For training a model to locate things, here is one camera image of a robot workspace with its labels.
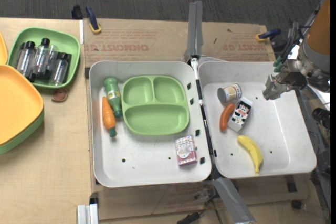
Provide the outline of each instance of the orange plate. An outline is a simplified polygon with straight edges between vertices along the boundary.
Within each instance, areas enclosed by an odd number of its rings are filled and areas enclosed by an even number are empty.
[[[5,41],[4,38],[0,32],[0,65],[1,64],[5,64],[7,62],[7,58],[8,58],[8,53],[6,50],[6,45],[5,45]]]
[[[42,109],[35,87],[13,67],[0,65],[0,145],[32,124]]]

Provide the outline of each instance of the toy banana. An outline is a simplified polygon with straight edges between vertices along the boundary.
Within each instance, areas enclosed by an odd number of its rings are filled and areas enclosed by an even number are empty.
[[[238,142],[249,151],[255,166],[255,172],[258,173],[259,167],[263,162],[263,155],[259,146],[250,137],[245,135],[239,135],[237,139]]]

